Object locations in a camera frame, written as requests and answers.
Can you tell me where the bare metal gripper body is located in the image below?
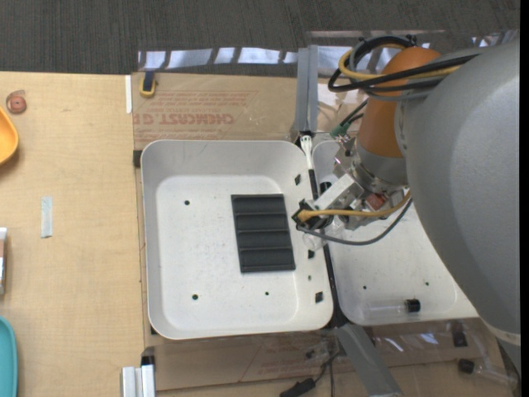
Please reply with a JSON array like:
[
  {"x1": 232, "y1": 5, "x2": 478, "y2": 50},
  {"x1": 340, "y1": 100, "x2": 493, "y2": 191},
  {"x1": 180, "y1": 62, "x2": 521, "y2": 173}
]
[{"x1": 336, "y1": 136, "x2": 410, "y2": 232}]

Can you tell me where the white plastic tray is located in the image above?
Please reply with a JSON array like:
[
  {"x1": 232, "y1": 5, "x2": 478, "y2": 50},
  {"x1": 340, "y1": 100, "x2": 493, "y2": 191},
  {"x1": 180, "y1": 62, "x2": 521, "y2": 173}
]
[
  {"x1": 312, "y1": 139, "x2": 480, "y2": 328},
  {"x1": 139, "y1": 138, "x2": 335, "y2": 342}
]

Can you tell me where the thin black and white rod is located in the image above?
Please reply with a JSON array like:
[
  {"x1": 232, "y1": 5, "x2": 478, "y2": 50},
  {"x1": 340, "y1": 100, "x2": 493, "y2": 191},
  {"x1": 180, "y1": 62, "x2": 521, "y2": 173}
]
[{"x1": 299, "y1": 134, "x2": 344, "y2": 328}]

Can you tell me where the clear plastic bottle black cap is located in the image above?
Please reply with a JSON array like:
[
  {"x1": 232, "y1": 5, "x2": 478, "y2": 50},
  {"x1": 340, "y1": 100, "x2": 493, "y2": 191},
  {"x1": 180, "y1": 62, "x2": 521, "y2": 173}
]
[
  {"x1": 457, "y1": 357, "x2": 517, "y2": 385},
  {"x1": 363, "y1": 298, "x2": 422, "y2": 320}
]

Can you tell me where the black ribbed plastic insert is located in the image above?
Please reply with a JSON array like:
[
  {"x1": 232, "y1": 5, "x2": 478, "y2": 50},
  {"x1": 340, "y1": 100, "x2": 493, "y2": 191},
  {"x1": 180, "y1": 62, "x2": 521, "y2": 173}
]
[{"x1": 230, "y1": 193, "x2": 297, "y2": 274}]

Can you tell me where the brown cardboard board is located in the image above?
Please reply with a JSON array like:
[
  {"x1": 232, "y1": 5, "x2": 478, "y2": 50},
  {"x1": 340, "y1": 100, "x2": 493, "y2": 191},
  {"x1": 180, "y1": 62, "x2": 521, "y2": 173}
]
[{"x1": 131, "y1": 71, "x2": 512, "y2": 392}]

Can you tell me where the orange divided plate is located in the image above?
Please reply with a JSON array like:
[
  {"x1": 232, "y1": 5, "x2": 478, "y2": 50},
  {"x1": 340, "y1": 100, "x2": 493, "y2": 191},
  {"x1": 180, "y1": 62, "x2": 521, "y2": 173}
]
[{"x1": 0, "y1": 106, "x2": 20, "y2": 165}]

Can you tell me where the teal divided plate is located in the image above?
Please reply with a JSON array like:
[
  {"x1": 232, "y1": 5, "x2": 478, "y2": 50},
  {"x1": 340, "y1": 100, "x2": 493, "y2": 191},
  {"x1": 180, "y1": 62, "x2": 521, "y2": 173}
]
[{"x1": 0, "y1": 315, "x2": 18, "y2": 397}]

